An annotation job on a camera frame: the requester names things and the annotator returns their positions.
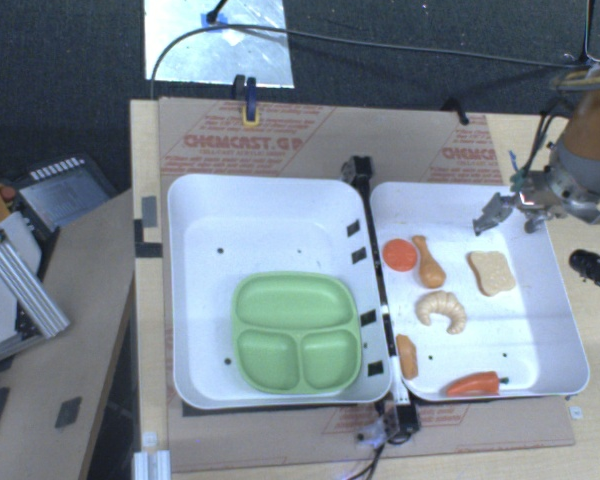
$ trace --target black fabric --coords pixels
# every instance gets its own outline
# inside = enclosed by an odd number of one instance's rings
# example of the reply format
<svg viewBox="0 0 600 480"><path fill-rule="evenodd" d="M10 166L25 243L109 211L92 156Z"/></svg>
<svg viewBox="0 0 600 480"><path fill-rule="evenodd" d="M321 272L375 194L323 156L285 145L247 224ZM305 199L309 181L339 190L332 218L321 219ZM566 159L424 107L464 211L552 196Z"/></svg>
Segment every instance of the black fabric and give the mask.
<svg viewBox="0 0 600 480"><path fill-rule="evenodd" d="M578 56L586 0L283 0L287 25L380 42L561 62ZM143 0L0 0L0 174L86 152L130 185L129 100L148 97ZM261 99L536 113L550 69L290 40L294 90ZM600 56L600 0L591 51ZM230 87L158 83L157 94L229 98Z"/></svg>

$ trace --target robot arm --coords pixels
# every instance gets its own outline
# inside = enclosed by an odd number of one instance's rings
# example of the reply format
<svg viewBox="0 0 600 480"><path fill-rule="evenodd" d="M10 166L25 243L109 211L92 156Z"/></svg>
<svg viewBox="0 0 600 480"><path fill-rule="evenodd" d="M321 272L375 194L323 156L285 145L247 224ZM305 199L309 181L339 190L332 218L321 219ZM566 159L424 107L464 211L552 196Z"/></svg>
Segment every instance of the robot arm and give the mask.
<svg viewBox="0 0 600 480"><path fill-rule="evenodd" d="M532 233L545 220L577 217L588 224L600 224L600 65L587 77L562 81L558 90L584 91L569 124L557 143L551 146L549 163L542 171L530 164L546 133L544 119L538 129L529 162L512 177L513 194L495 194L473 221L476 235L497 226L514 209L527 217L525 230ZM575 251L571 266L600 286L600 256Z"/></svg>

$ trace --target toy bread slice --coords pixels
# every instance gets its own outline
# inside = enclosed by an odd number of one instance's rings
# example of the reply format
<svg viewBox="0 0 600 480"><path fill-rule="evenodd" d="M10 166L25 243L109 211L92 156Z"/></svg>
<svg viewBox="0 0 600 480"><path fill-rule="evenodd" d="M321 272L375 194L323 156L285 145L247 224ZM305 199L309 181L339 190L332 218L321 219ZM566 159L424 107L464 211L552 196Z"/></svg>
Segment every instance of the toy bread slice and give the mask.
<svg viewBox="0 0 600 480"><path fill-rule="evenodd" d="M472 252L469 263L476 274L480 291L489 297L511 290L516 285L507 258L501 252Z"/></svg>

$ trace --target green plate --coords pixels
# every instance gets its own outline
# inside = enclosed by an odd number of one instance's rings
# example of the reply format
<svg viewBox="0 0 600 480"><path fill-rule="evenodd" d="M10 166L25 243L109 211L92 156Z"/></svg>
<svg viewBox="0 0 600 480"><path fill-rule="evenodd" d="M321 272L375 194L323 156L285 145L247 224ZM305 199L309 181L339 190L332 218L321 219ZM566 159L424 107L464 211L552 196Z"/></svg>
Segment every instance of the green plate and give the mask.
<svg viewBox="0 0 600 480"><path fill-rule="evenodd" d="M268 393L339 391L360 370L355 301L322 274L270 272L244 279L233 294L233 350L244 379Z"/></svg>

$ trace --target croissant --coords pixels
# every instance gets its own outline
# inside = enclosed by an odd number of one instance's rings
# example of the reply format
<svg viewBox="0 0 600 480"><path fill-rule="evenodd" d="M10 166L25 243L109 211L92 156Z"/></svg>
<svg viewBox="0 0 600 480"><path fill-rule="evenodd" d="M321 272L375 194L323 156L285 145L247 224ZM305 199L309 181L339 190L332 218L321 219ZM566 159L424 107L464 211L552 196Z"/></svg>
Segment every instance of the croissant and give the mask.
<svg viewBox="0 0 600 480"><path fill-rule="evenodd" d="M439 290L425 295L416 304L416 316L424 325L431 325L431 313L440 313L451 319L447 332L459 334L467 323L467 314L456 296L451 292Z"/></svg>

